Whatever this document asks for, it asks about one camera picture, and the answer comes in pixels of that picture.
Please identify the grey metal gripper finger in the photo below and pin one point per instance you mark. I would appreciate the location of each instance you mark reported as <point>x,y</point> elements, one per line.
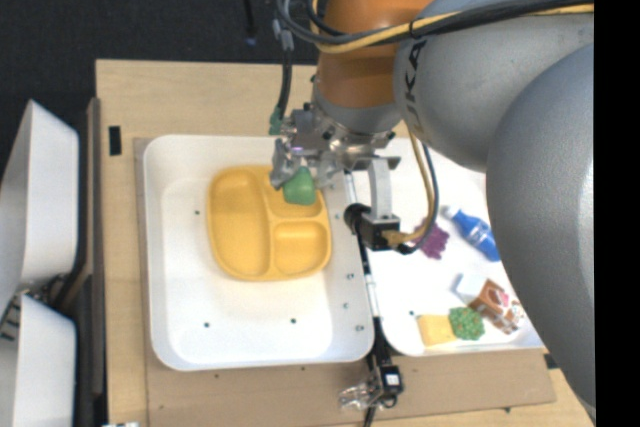
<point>283,165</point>
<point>326,175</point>

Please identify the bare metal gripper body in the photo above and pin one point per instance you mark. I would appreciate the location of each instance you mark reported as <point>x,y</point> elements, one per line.
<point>325,142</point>

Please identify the green toy pepper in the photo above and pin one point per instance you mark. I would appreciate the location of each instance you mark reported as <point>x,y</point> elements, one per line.
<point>299,191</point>

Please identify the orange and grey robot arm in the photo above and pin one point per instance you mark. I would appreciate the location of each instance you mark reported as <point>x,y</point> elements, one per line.
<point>480,80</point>

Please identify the yellow divided plate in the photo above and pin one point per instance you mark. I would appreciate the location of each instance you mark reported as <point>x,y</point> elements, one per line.
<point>245,225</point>

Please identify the thin black and white rod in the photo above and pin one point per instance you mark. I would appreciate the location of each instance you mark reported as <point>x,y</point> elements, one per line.
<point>369,282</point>

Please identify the purple grapes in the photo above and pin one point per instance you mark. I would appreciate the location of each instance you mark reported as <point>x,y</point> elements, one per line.
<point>436,242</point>

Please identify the white plastic tray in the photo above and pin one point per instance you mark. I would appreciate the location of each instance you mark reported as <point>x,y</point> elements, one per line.
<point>250,315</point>
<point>425,285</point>

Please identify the blue bottle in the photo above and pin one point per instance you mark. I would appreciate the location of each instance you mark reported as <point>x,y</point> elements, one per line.
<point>477,232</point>

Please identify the white cube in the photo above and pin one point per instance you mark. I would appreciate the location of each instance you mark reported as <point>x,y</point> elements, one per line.
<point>467,286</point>

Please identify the yellow cheese slice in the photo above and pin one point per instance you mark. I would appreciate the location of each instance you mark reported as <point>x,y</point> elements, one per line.
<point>435,330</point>

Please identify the green broccoli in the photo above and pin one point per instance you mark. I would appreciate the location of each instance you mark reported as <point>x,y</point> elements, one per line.
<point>467,323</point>

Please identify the brown and pink carton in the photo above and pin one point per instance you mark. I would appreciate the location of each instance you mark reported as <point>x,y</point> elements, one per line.
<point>497,305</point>

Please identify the black cylinder on white bracket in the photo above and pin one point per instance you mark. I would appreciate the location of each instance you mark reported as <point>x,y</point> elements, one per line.
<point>376,222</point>

